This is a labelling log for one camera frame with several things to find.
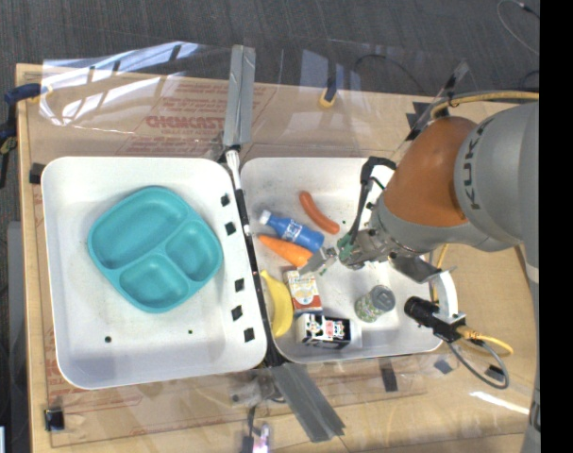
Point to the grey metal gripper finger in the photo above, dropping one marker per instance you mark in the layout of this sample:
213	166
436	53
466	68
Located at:
325	255
314	266

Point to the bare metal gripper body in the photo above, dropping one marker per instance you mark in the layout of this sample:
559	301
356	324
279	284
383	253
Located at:
368	249

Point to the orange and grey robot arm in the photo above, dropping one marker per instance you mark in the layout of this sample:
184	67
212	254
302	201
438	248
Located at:
460	182

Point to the orange and white carton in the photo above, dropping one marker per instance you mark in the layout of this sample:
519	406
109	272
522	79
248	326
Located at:
304	292

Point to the orange carrot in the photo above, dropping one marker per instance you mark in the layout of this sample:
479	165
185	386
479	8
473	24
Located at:
286	249

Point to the blue bottle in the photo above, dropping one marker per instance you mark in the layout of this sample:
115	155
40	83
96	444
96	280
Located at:
295	230

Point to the red sausage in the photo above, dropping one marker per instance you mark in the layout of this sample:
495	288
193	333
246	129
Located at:
318	212

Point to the yellow banana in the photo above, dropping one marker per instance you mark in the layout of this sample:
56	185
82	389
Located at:
279	305

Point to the clear jar grey lid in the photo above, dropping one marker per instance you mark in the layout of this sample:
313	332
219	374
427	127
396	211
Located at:
375	303

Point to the black and white carton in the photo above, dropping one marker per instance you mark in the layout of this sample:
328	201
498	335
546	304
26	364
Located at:
326	330

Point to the white plastic tray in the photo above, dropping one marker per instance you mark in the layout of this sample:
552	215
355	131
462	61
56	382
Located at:
78	262
399	342

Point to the blue divided plate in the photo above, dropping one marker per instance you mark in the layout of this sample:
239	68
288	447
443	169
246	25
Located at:
155	249

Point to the brown cardboard board red print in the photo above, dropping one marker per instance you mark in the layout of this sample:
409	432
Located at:
196	111

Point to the black cylinder on white bracket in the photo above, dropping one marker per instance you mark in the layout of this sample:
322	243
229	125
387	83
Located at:
432	316

